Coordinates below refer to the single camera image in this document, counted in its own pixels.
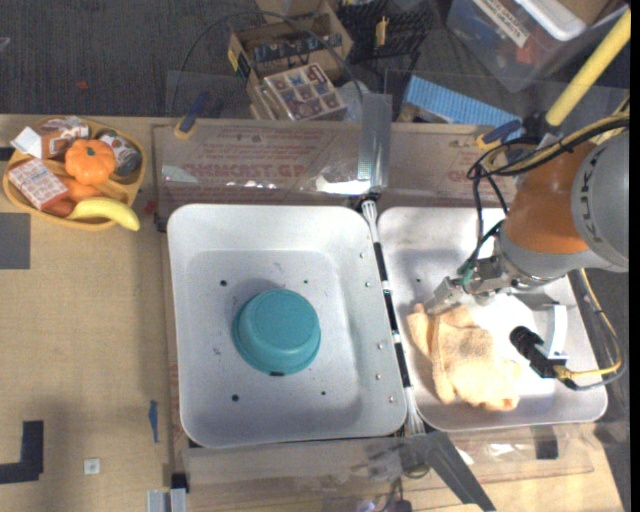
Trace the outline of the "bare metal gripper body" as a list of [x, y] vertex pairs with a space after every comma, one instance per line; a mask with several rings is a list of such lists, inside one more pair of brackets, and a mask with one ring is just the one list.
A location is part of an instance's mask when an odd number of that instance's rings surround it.
[[460, 267], [461, 287], [468, 295], [491, 298], [531, 285], [531, 279], [503, 256], [468, 259]]

